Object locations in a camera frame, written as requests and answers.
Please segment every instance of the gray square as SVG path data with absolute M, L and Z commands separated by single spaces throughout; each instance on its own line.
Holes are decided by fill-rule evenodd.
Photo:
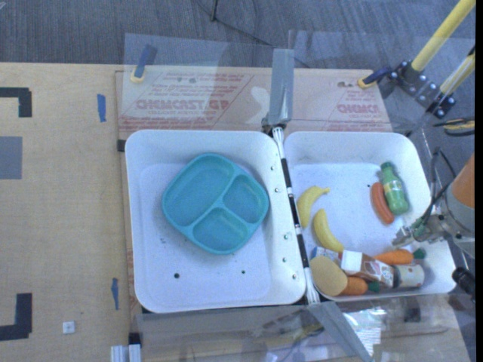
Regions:
M 0 179 L 22 179 L 22 137 L 0 137 Z

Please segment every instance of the green bottle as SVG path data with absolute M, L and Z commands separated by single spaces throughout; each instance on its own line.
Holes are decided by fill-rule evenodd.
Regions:
M 380 168 L 383 171 L 382 184 L 389 209 L 395 215 L 403 214 L 404 212 L 408 211 L 409 203 L 406 200 L 402 182 L 399 177 L 394 174 L 394 170 L 390 162 L 384 162 Z

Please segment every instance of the white plastic tray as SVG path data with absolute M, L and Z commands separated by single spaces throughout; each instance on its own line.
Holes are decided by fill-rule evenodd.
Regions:
M 312 185 L 329 187 L 312 207 L 312 216 L 324 208 L 331 231 L 345 248 L 374 256 L 392 249 L 391 241 L 403 225 L 420 217 L 430 202 L 430 192 L 419 155 L 413 143 L 396 133 L 297 132 L 285 141 L 285 154 L 291 173 L 295 198 Z M 391 161 L 405 183 L 410 210 L 391 225 L 377 218 L 370 201 L 370 186 L 378 181 L 380 165 Z M 311 224 L 303 231 L 307 253 L 317 244 Z M 338 302 L 360 301 L 375 297 L 395 297 L 448 293 L 455 287 L 451 274 L 455 269 L 447 241 L 434 244 L 413 243 L 413 251 L 422 247 L 425 282 L 418 289 L 386 290 L 363 296 L 330 297 Z
M 177 232 L 161 197 L 174 176 L 206 152 L 249 172 L 269 195 L 269 212 L 249 242 L 214 255 Z M 284 305 L 306 289 L 275 142 L 260 132 L 142 130 L 125 147 L 134 252 L 134 289 L 146 309 L 167 313 Z

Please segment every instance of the sausage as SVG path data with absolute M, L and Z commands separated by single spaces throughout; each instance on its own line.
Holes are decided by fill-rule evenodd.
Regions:
M 390 224 L 394 221 L 394 214 L 389 209 L 386 198 L 384 197 L 384 187 L 381 183 L 374 183 L 371 186 L 371 203 L 376 214 L 384 222 Z

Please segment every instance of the teal divided plate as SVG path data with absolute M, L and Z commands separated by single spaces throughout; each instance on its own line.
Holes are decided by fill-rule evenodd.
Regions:
M 169 223 L 204 250 L 224 255 L 243 247 L 269 209 L 265 189 L 222 155 L 189 162 L 162 196 Z

